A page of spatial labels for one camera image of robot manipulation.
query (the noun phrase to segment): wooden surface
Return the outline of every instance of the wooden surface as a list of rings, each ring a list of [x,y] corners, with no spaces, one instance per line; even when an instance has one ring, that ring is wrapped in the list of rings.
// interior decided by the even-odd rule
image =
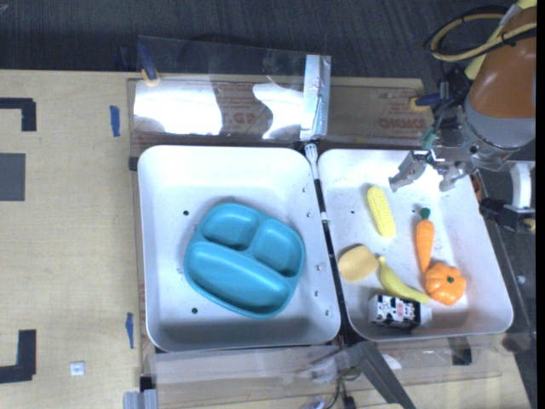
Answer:
[[[37,374],[0,384],[0,407],[122,407],[138,387],[141,340],[131,175],[128,73],[0,71],[0,96],[37,102],[37,132],[0,110],[0,153],[26,153],[26,201],[0,202],[0,366],[15,362],[18,330],[37,330]],[[120,109],[114,138],[109,106]],[[125,330],[135,316],[135,349]],[[70,364],[84,361],[84,376]],[[419,408],[526,408],[509,353],[491,377],[407,386]],[[375,390],[359,407],[386,409]],[[222,406],[299,407],[306,399]]]

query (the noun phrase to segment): toy kitchen sink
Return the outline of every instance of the toy kitchen sink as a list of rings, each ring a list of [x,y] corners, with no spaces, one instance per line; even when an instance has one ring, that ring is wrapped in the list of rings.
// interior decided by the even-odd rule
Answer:
[[[141,222],[146,329],[159,349],[182,352],[324,344],[343,326],[350,326],[364,340],[392,341],[499,333],[511,325],[513,308],[468,177],[441,193],[440,176],[427,169],[414,184],[394,193],[388,177],[396,174],[405,157],[402,145],[384,150],[341,144],[320,150],[316,164],[305,157],[305,144],[327,135],[330,95],[335,102],[342,88],[347,88],[332,86],[329,90],[327,64],[327,60],[307,60],[300,89],[286,88],[282,78],[271,83],[271,78],[247,77],[241,82],[228,76],[163,78],[158,87],[144,81],[133,83],[131,150],[138,159],[134,162],[138,171],[135,197]],[[234,112],[227,110],[229,105]],[[294,122],[293,111],[300,121]],[[329,114],[334,120],[336,110],[330,109]],[[271,132],[274,123],[280,124]],[[339,125],[330,123],[336,135]],[[353,143],[350,132],[361,135],[361,131],[354,123],[348,127],[345,141]],[[383,141],[382,137],[365,141]],[[321,188],[315,186],[317,179]],[[387,195],[397,227],[393,239],[376,231],[365,198],[370,186],[381,187]],[[278,307],[273,314],[251,316],[225,307],[195,289],[192,275],[186,273],[186,254],[201,221],[223,204],[253,208],[301,238],[304,259],[296,284],[285,283],[286,274],[271,275],[270,268],[254,262],[242,278],[246,282],[229,288],[227,300],[232,304],[257,305],[255,310],[261,310],[259,296],[244,285],[259,280],[265,297],[272,292],[272,309]],[[413,240],[422,207],[433,214],[433,259],[460,269],[468,281],[465,294],[450,307],[432,300],[428,304],[432,322],[425,329],[401,331],[371,324],[368,302],[375,294],[385,293],[377,275],[346,282],[336,262],[344,251],[366,245],[386,257],[407,285],[423,291]],[[249,244],[253,247],[258,240],[257,226],[245,233],[245,246],[227,244],[227,252],[240,253]],[[211,242],[223,240],[214,239],[214,234],[204,237],[212,238]],[[206,246],[213,250],[216,245]],[[273,256],[273,248],[268,250]],[[225,260],[207,259],[201,263],[206,265],[211,259],[213,269],[195,271],[201,278],[214,279],[203,283],[214,286],[212,291],[221,297],[217,272],[225,267]],[[246,293],[254,300],[246,301]],[[263,310],[271,312],[268,306]]]

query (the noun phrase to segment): pumpkin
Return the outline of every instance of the pumpkin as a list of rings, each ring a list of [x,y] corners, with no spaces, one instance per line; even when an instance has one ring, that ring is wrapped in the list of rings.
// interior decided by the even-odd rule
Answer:
[[[451,306],[462,298],[467,281],[456,267],[437,262],[425,273],[425,289],[433,300]]]

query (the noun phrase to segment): yellow corn toy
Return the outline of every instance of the yellow corn toy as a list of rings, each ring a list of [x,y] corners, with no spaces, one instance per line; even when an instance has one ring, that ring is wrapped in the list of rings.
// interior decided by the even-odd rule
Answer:
[[[395,236],[395,222],[384,191],[379,187],[370,187],[367,191],[367,202],[378,232],[384,238],[393,238]]]

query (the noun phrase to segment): blue divided plate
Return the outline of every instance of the blue divided plate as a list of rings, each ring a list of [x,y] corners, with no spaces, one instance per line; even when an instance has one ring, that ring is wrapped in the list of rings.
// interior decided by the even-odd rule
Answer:
[[[219,204],[200,222],[184,273],[197,292],[233,312],[266,319],[290,302],[305,262],[299,234],[238,203]]]

